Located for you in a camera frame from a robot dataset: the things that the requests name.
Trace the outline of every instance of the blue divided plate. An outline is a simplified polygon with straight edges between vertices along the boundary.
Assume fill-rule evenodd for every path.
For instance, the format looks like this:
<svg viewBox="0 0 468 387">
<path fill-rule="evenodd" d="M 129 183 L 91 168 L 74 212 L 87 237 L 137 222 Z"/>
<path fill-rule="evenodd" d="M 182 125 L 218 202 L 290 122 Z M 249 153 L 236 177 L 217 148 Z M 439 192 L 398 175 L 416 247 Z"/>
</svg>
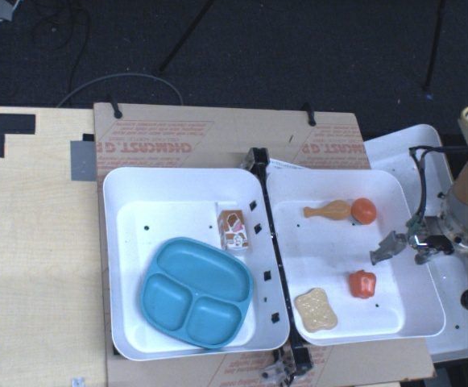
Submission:
<svg viewBox="0 0 468 387">
<path fill-rule="evenodd" d="M 204 348 L 230 343 L 241 329 L 253 293 L 246 265 L 190 238 L 166 241 L 155 254 L 140 293 L 155 328 Z"/>
</svg>

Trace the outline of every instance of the white tray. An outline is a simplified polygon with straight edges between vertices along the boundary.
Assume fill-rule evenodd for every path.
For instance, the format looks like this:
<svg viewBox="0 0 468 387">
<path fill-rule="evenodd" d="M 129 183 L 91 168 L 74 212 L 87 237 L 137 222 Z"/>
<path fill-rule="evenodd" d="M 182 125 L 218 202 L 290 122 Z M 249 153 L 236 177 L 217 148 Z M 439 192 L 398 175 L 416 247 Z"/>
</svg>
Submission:
<svg viewBox="0 0 468 387">
<path fill-rule="evenodd" d="M 427 265 L 399 254 L 372 265 L 370 251 L 390 231 L 404 233 L 411 217 L 400 183 L 379 170 L 280 169 L 267 179 L 275 230 L 286 274 L 296 329 L 312 344 L 333 345 L 377 339 L 426 337 L 440 333 L 445 314 Z M 378 210 L 370 225 L 351 217 L 305 218 L 305 206 L 321 207 L 335 199 L 365 197 Z M 351 295 L 348 276 L 359 269 L 377 276 L 375 296 Z M 325 289 L 338 316 L 331 330 L 308 332 L 294 306 L 296 297 Z"/>
<path fill-rule="evenodd" d="M 259 180 L 243 169 L 120 168 L 103 184 L 112 339 L 130 360 L 277 349 L 289 321 Z M 219 349 L 204 349 L 156 330 L 139 294 L 148 266 L 168 239 L 188 237 L 219 248 L 217 215 L 240 209 L 250 248 L 253 296 L 241 330 Z"/>
</svg>

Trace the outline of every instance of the gray cable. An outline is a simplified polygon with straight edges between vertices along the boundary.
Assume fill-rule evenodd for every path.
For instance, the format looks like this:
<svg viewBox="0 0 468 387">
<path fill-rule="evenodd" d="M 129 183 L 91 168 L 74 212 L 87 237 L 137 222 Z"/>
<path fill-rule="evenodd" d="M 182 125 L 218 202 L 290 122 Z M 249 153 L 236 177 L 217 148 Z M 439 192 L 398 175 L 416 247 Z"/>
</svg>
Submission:
<svg viewBox="0 0 468 387">
<path fill-rule="evenodd" d="M 88 81 L 87 83 L 81 85 L 80 87 L 73 90 L 70 94 L 68 94 L 58 105 L 56 105 L 56 107 L 57 108 L 62 107 L 62 105 L 64 105 L 64 103 L 66 103 L 72 96 L 74 96 L 79 91 L 86 88 L 87 86 L 93 85 L 94 83 L 98 83 L 99 81 L 104 81 L 106 79 L 111 79 L 113 77 L 125 77 L 125 76 L 147 77 L 147 78 L 150 78 L 150 79 L 154 79 L 156 81 L 161 81 L 162 83 L 168 85 L 171 89 L 173 89 L 175 91 L 176 95 L 180 99 L 180 104 L 182 106 L 184 105 L 184 99 L 182 98 L 182 95 L 180 94 L 178 89 L 175 86 L 173 86 L 171 83 L 169 83 L 168 81 L 166 81 L 164 79 L 161 79 L 160 77 L 153 76 L 151 74 L 146 74 L 146 73 L 115 73 L 115 74 L 110 74 L 110 75 L 107 75 L 107 76 L 98 77 L 97 79 L 94 79 L 92 81 Z"/>
</svg>

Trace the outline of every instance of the red tomato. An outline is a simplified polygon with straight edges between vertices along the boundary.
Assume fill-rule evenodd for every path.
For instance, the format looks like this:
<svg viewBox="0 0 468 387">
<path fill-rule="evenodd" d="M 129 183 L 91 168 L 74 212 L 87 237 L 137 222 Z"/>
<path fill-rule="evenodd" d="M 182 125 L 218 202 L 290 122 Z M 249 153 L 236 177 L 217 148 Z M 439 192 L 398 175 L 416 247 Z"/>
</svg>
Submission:
<svg viewBox="0 0 468 387">
<path fill-rule="evenodd" d="M 367 273 L 363 269 L 348 277 L 350 292 L 354 297 L 369 298 L 375 294 L 375 284 L 377 276 L 374 273 Z"/>
<path fill-rule="evenodd" d="M 362 225 L 368 225 L 377 219 L 377 208 L 368 198 L 356 199 L 352 204 L 351 213 Z"/>
</svg>

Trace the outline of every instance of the bread slice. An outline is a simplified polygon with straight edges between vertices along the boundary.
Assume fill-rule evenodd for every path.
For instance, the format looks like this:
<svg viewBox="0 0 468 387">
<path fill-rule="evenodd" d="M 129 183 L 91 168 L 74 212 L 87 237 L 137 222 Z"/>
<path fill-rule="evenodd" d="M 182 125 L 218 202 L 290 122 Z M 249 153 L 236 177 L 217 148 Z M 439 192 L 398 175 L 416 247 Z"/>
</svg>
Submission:
<svg viewBox="0 0 468 387">
<path fill-rule="evenodd" d="M 322 288 L 311 289 L 295 299 L 304 327 L 309 332 L 331 330 L 338 324 L 338 317 L 329 304 L 327 293 Z"/>
</svg>

